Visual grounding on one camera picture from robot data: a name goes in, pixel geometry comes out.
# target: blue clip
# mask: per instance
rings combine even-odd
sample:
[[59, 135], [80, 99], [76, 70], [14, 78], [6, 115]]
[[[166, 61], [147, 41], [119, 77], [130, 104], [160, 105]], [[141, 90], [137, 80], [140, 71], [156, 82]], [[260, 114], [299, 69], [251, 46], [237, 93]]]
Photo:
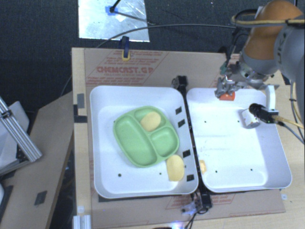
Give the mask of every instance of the blue clip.
[[111, 12], [110, 12], [110, 8], [111, 8], [111, 7], [112, 7], [112, 6], [106, 6], [106, 7], [105, 7], [105, 11], [106, 11], [106, 13], [107, 13], [108, 15], [113, 16], [113, 15], [115, 15], [116, 13], [119, 12], [118, 8], [115, 8], [115, 9], [114, 9], [114, 12], [111, 13]]
[[130, 59], [130, 52], [129, 52], [129, 37], [123, 36], [119, 42], [119, 48], [124, 49], [122, 52], [122, 59], [124, 61], [128, 61]]

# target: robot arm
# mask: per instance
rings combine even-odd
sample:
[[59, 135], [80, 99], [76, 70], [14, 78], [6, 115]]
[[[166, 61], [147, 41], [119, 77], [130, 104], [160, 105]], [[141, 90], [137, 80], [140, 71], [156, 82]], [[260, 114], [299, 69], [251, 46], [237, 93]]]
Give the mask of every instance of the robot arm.
[[[274, 0], [265, 5], [255, 21], [304, 19], [293, 4]], [[240, 61], [226, 67], [218, 80], [216, 97], [251, 86], [264, 89], [264, 82], [277, 70], [296, 84], [298, 107], [304, 124], [304, 23], [285, 26], [260, 26], [251, 29]]]

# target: yellow clip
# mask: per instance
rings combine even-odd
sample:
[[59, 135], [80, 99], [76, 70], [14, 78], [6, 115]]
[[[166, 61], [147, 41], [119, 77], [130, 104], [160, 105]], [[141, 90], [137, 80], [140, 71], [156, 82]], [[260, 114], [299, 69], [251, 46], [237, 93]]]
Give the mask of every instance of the yellow clip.
[[130, 60], [130, 52], [128, 52], [127, 58], [124, 58], [124, 50], [122, 51], [122, 60], [123, 61], [129, 61]]

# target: yellow potato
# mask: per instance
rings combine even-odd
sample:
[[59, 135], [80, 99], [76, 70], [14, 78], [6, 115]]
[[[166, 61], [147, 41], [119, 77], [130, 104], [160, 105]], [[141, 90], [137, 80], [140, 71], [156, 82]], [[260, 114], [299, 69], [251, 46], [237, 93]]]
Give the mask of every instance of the yellow potato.
[[160, 123], [161, 123], [161, 116], [155, 111], [149, 112], [140, 121], [141, 126], [144, 128], [145, 131], [148, 132], [152, 132], [153, 130], [157, 129]]
[[184, 162], [180, 156], [169, 157], [166, 161], [166, 168], [170, 181], [180, 181], [184, 177]]
[[200, 165], [201, 173], [204, 174], [204, 172], [206, 172], [205, 162], [203, 160], [199, 160], [199, 165]]

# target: green divided tray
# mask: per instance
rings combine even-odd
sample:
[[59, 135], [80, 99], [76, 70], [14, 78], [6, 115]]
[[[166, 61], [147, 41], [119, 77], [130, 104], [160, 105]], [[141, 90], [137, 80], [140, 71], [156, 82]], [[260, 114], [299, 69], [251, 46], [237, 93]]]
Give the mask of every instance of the green divided tray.
[[[145, 131], [140, 121], [155, 111], [161, 123], [152, 132]], [[134, 109], [117, 118], [113, 132], [120, 148], [128, 159], [138, 167], [151, 167], [172, 156], [179, 148], [179, 137], [166, 116], [152, 106]]]

